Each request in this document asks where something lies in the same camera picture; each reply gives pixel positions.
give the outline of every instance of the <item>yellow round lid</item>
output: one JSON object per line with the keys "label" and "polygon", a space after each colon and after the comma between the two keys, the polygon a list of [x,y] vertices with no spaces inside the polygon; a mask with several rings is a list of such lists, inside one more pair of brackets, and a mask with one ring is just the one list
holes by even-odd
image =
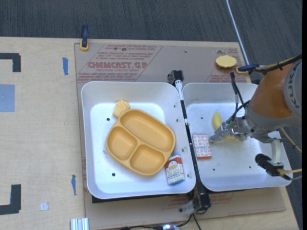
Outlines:
{"label": "yellow round lid", "polygon": [[219,56],[216,58],[215,63],[223,68],[233,67],[236,64],[236,58],[229,55]]}

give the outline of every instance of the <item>black corner marker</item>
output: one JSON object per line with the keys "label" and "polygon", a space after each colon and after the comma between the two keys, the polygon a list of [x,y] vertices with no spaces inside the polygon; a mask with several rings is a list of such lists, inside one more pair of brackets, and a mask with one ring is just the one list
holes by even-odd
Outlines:
{"label": "black corner marker", "polygon": [[21,185],[11,185],[10,204],[0,206],[0,215],[17,214],[19,210],[21,210]]}
{"label": "black corner marker", "polygon": [[13,61],[13,72],[21,72],[21,60],[18,53],[0,53],[0,59],[11,59]]}

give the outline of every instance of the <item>white plastic tray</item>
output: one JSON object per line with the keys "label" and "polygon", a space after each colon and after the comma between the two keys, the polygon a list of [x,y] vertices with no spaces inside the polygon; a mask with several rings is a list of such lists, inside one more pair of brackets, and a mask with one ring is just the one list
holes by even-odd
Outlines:
{"label": "white plastic tray", "polygon": [[[244,101],[251,99],[257,87],[246,83],[237,86]],[[235,94],[230,83],[188,83],[183,88],[183,96],[191,135],[213,135],[213,114],[219,112],[222,121],[225,121],[235,110]],[[241,109],[237,116],[243,114],[244,109]],[[278,132],[272,132],[269,136],[280,138]],[[285,170],[290,170],[289,160],[281,146],[281,162]],[[212,158],[197,161],[201,182],[209,190],[221,192],[290,184],[280,176],[270,176],[256,164],[255,156],[259,153],[272,157],[270,144],[263,144],[254,138],[243,142],[226,139],[210,147]]]}
{"label": "white plastic tray", "polygon": [[[87,186],[100,199],[169,195],[190,192],[196,183],[179,94],[169,83],[107,82],[85,84],[81,91],[86,149]],[[169,126],[176,137],[172,155],[180,155],[185,181],[167,183],[165,169],[143,176],[120,164],[107,152],[106,136],[116,121],[116,101],[125,100]]]}

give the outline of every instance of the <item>blue square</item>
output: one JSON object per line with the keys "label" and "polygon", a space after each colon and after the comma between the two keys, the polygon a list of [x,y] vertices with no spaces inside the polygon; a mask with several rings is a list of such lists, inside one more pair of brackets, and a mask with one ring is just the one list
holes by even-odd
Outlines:
{"label": "blue square", "polygon": [[0,84],[0,112],[15,112],[14,84]]}

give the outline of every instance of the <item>black carpet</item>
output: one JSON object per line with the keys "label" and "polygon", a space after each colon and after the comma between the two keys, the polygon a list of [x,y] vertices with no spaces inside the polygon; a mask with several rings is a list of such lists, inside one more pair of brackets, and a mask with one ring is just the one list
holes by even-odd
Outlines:
{"label": "black carpet", "polygon": [[[302,53],[303,0],[228,1],[250,64]],[[238,42],[226,0],[0,0],[0,36],[79,38],[83,24],[90,38]],[[301,128],[286,131],[301,147]],[[301,155],[284,146],[301,168]],[[302,230],[302,180],[287,190]]]}

